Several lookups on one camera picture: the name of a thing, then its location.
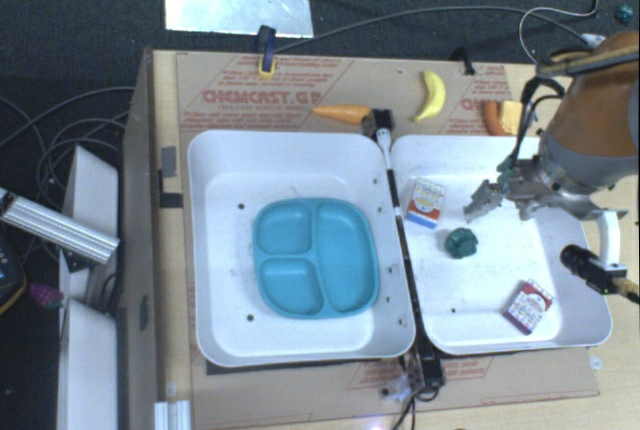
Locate brown cardboard board red print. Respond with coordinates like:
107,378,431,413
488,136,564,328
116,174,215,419
174,51,600,414

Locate orange carrot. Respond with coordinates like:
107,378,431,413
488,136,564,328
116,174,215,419
312,104,374,126

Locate yellow banana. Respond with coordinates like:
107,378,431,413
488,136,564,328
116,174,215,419
412,70,447,124

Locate white plastic tray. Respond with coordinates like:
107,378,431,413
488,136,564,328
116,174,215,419
389,133,614,357
187,129,417,368

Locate thin black and white rod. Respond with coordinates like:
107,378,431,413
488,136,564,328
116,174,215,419
375,127,427,355

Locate green broccoli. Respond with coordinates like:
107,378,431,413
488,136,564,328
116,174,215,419
444,226,480,261

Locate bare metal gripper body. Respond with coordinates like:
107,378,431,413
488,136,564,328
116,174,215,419
499,157,627,220

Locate white carton with red base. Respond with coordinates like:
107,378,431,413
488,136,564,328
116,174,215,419
404,176,447,231

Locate blue divided plate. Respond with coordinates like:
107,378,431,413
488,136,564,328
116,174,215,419
252,197,380,320

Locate black cylinder on white bracket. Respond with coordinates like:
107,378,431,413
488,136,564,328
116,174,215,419
559,210,629,295

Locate red and white carton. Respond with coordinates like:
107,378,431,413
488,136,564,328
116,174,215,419
501,278,555,336

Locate purple grapes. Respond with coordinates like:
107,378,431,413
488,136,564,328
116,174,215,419
26,282,66,311

